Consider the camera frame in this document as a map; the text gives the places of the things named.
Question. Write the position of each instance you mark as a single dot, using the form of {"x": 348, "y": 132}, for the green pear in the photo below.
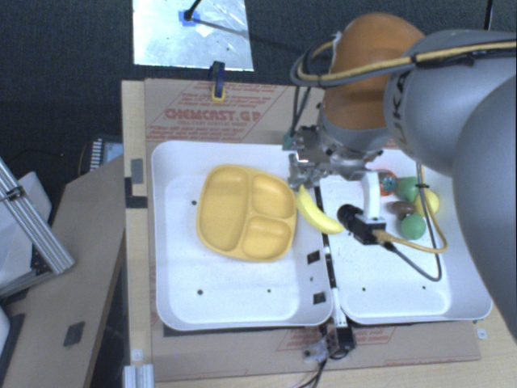
{"x": 408, "y": 188}

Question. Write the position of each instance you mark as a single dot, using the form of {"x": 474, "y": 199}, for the orange can with teal print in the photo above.
{"x": 387, "y": 183}

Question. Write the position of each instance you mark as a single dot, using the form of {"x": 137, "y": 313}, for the green ball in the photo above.
{"x": 413, "y": 227}

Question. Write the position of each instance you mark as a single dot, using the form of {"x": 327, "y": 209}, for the brown doughnut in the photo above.
{"x": 402, "y": 208}

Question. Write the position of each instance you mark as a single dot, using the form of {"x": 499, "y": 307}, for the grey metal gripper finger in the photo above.
{"x": 295, "y": 178}
{"x": 313, "y": 179}

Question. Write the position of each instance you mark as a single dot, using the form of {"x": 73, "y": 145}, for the white plastic tray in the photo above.
{"x": 387, "y": 285}
{"x": 242, "y": 293}

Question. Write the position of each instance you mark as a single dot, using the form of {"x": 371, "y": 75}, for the yellow banana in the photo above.
{"x": 317, "y": 216}

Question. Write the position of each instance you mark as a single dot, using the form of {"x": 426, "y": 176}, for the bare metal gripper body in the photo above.
{"x": 323, "y": 158}

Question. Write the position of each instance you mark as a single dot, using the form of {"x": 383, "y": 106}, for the yellow divided plate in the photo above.
{"x": 230, "y": 208}

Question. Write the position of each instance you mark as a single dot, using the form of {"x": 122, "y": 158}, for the yellow lemon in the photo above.
{"x": 433, "y": 203}

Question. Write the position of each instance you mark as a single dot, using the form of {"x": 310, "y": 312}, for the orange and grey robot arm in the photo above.
{"x": 444, "y": 107}

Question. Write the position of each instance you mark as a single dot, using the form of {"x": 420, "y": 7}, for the black cylinder on white bracket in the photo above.
{"x": 359, "y": 222}

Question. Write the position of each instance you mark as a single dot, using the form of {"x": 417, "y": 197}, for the brown cardboard board red print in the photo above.
{"x": 226, "y": 111}

